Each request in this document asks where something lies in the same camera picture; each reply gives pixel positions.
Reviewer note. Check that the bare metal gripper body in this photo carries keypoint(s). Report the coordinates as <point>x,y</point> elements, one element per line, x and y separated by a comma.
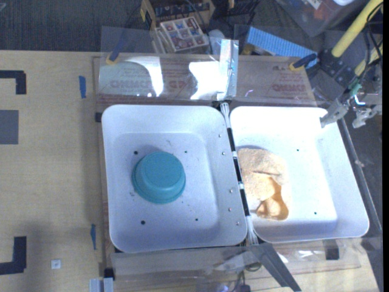
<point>372,99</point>

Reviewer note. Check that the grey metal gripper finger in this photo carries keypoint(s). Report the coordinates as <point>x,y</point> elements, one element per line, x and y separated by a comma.
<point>335,111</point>
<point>364,117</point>

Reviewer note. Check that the white plastic tray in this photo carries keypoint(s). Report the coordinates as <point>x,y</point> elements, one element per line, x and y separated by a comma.
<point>316,169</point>
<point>170,123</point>

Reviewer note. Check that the brown cardboard board red print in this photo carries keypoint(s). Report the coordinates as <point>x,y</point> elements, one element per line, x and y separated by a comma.
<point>258,81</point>

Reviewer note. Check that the yellow crumpled cloth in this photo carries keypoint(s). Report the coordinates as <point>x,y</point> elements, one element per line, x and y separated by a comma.
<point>261,175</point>

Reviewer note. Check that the teal bowl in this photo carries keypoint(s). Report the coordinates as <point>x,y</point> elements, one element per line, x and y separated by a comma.
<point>159,178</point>

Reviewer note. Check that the small white square piece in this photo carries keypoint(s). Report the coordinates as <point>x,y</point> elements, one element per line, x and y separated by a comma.
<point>56,264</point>

